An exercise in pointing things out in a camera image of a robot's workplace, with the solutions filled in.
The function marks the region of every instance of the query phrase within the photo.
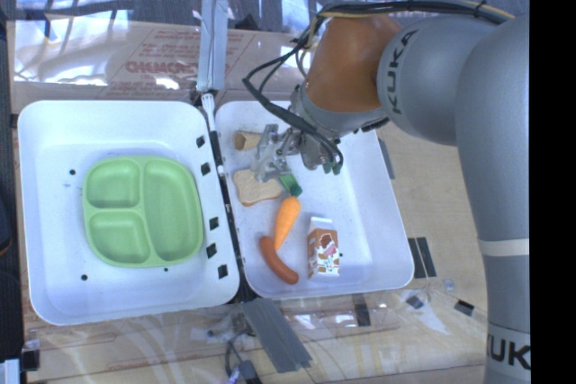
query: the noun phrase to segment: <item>orange carrot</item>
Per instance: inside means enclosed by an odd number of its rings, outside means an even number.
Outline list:
[[[286,197],[280,204],[274,228],[274,250],[277,251],[286,239],[294,221],[298,218],[301,207],[300,200],[295,195]]]

